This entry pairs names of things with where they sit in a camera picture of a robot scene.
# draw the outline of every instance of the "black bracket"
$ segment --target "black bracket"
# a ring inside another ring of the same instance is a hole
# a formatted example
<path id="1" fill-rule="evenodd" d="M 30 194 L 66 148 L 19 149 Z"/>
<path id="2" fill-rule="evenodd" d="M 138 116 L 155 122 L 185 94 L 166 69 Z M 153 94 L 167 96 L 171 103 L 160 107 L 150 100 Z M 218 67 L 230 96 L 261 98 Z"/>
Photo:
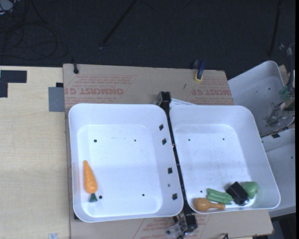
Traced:
<path id="1" fill-rule="evenodd" d="M 175 157 L 175 161 L 176 161 L 176 165 L 177 165 L 179 182 L 180 182 L 181 191 L 182 191 L 183 199 L 184 199 L 183 212 L 184 212 L 185 221 L 186 221 L 186 225 L 187 225 L 186 232 L 190 233 L 190 232 L 193 232 L 197 228 L 197 221 L 196 221 L 195 215 L 192 213 L 192 209 L 190 208 L 190 206 L 188 204 L 187 196 L 186 196 L 186 193 L 185 193 L 184 180 L 183 180 L 183 176 L 182 176 L 181 169 L 180 169 L 176 144 L 175 144 L 175 140 L 174 140 L 173 129 L 172 129 L 172 126 L 171 126 L 171 121 L 170 121 L 170 116 L 169 116 L 169 109 L 170 109 L 169 104 L 170 104 L 170 102 L 171 102 L 170 92 L 160 92 L 159 93 L 159 95 L 157 97 L 157 100 L 156 100 L 156 104 L 165 111 L 166 116 L 167 116 L 169 134 L 170 134 L 170 137 L 171 137 L 171 143 L 172 143 L 174 157 Z"/>

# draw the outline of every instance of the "toy green pepper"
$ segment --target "toy green pepper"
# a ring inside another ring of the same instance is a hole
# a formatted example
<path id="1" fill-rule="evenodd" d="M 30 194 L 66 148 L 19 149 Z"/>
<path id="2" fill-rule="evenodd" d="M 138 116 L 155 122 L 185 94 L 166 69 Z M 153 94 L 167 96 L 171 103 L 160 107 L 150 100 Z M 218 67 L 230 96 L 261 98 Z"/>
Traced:
<path id="1" fill-rule="evenodd" d="M 254 181 L 246 181 L 242 187 L 247 192 L 250 199 L 253 199 L 258 191 L 258 183 Z"/>

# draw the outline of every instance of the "cardboard sheet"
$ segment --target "cardboard sheet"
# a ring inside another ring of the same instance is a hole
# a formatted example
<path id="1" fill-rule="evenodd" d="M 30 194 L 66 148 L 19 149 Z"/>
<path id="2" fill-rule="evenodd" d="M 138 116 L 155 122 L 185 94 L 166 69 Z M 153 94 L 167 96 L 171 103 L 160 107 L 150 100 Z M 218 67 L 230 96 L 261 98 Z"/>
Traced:
<path id="1" fill-rule="evenodd" d="M 72 239 L 150 239 L 168 238 L 165 229 L 173 218 L 133 219 L 85 223 L 75 219 L 72 199 L 71 150 L 68 112 L 78 103 L 152 104 L 160 91 L 171 97 L 197 105 L 234 105 L 224 71 L 204 70 L 203 80 L 194 80 L 196 70 L 141 68 L 104 65 L 63 65 L 64 99 L 67 137 L 70 229 Z M 196 214 L 198 229 L 186 238 L 214 239 L 273 233 L 267 210 Z"/>

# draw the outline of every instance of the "toy carrot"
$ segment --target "toy carrot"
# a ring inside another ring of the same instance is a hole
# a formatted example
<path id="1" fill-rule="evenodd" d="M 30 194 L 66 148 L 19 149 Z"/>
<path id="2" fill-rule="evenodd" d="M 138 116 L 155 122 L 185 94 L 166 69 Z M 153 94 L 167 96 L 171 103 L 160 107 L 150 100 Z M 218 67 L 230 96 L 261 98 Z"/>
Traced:
<path id="1" fill-rule="evenodd" d="M 85 190 L 91 194 L 90 202 L 96 202 L 98 199 L 96 198 L 95 192 L 98 190 L 98 184 L 96 183 L 93 171 L 86 160 L 83 161 L 83 170 Z"/>

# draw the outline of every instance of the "toy vegetable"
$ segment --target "toy vegetable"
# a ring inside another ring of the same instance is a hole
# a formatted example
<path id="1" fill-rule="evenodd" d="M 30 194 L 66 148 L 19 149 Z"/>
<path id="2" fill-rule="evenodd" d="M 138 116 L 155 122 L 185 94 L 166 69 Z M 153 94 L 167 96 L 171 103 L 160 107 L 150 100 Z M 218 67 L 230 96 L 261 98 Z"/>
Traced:
<path id="1" fill-rule="evenodd" d="M 217 204 L 217 203 L 212 203 L 210 202 L 207 198 L 196 198 L 194 201 L 194 207 L 202 212 L 207 211 L 210 208 L 218 208 L 218 209 L 225 209 L 225 205 L 224 204 Z"/>
<path id="2" fill-rule="evenodd" d="M 255 181 L 246 181 L 242 187 L 246 190 L 250 199 L 253 199 L 258 191 L 258 183 Z"/>
<path id="3" fill-rule="evenodd" d="M 206 198 L 210 201 L 222 203 L 224 205 L 231 205 L 233 197 L 226 192 L 220 192 L 214 189 L 207 189 Z"/>
<path id="4" fill-rule="evenodd" d="M 98 189 L 98 184 L 96 183 L 93 171 L 86 160 L 83 161 L 83 170 L 84 170 L 84 188 L 86 192 L 91 194 L 91 198 L 89 202 L 96 202 L 98 201 L 98 199 L 96 198 L 95 192 Z"/>

